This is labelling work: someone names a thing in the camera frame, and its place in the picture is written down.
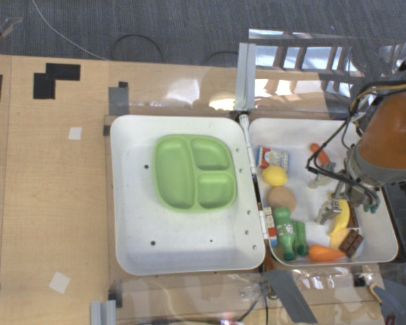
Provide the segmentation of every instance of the white wire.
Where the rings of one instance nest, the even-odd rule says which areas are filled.
[[[35,1],[35,0],[31,0],[31,1],[32,1],[32,3],[33,3],[33,5],[34,5],[35,9],[37,10],[38,14],[41,16],[42,20],[44,21],[44,23],[46,23],[46,25],[47,25],[53,32],[55,32],[55,33],[56,33],[57,35],[59,35],[61,38],[63,38],[63,39],[66,40],[67,42],[69,42],[71,45],[74,45],[74,46],[77,47],[78,49],[82,50],[83,52],[85,52],[85,53],[87,53],[87,54],[89,54],[89,55],[91,55],[91,56],[93,56],[93,57],[95,57],[95,58],[101,59],[101,60],[108,60],[107,58],[103,58],[103,57],[101,57],[101,56],[97,56],[96,54],[94,54],[94,53],[88,51],[87,49],[82,48],[80,45],[77,45],[74,41],[68,39],[68,37],[66,37],[66,36],[63,35],[62,33],[58,32],[58,31],[57,31],[50,23],[48,23],[48,21],[45,19],[45,17],[43,16],[41,10],[39,9],[38,5],[36,4],[36,1]]]

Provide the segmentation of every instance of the white tray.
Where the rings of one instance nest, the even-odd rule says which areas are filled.
[[[336,181],[328,186],[311,189],[309,182],[315,177],[314,174],[305,169],[307,159],[312,154],[309,150],[311,143],[322,144],[342,123],[339,121],[315,121],[315,120],[293,120],[293,119],[256,119],[250,125],[250,141],[256,149],[259,146],[273,147],[288,152],[289,171],[288,182],[285,187],[293,191],[297,206],[292,214],[294,220],[306,223],[307,242],[329,246],[330,237],[327,233],[332,228],[332,220],[325,225],[318,225],[314,222],[321,205],[329,199],[334,192]],[[329,158],[337,164],[336,169],[341,169],[343,160],[346,157],[346,149],[337,136],[325,149]],[[349,146],[357,141],[358,137],[351,127],[346,134],[346,144]],[[261,177],[261,170],[258,171],[258,184],[261,191],[263,205],[266,206],[266,194],[270,189]],[[382,192],[379,192],[380,206],[375,214],[364,213],[363,209],[357,209],[357,216],[360,226],[360,234],[364,241],[352,259],[337,259],[334,263],[325,265],[340,264],[364,264],[392,261],[398,251],[397,239],[390,220],[388,209]],[[311,265],[322,265],[308,258],[297,258],[294,261],[284,261],[282,247],[273,249],[273,254],[285,265],[291,267],[304,267]]]
[[[153,149],[158,139],[171,134],[209,135],[227,145],[238,187],[232,205],[207,213],[180,213],[162,205],[154,187]],[[122,116],[112,125],[111,147],[116,256],[125,271],[152,275],[261,264],[265,246],[244,134],[237,123],[226,118]]]

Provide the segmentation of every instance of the gray carpet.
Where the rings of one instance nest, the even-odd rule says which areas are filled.
[[[249,28],[406,41],[406,0],[35,1],[61,33],[117,60],[201,64],[214,52],[237,51]],[[50,31],[30,0],[0,0],[0,25],[8,17],[24,21],[0,43],[2,54],[91,58]],[[113,51],[126,34],[142,36],[123,38]],[[236,60],[226,53],[206,63]]]

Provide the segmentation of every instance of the brown egg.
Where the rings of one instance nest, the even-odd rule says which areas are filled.
[[[286,187],[271,188],[266,195],[266,201],[272,209],[288,207],[290,212],[293,212],[296,208],[295,195]]]

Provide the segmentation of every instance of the green bottle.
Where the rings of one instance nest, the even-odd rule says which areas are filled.
[[[293,228],[296,235],[294,251],[301,257],[306,257],[309,254],[309,249],[305,238],[305,224],[301,221],[294,221]]]
[[[278,243],[283,246],[284,260],[295,260],[296,254],[293,251],[295,233],[293,223],[290,220],[290,209],[287,207],[278,207],[272,212],[275,228],[277,229]]]

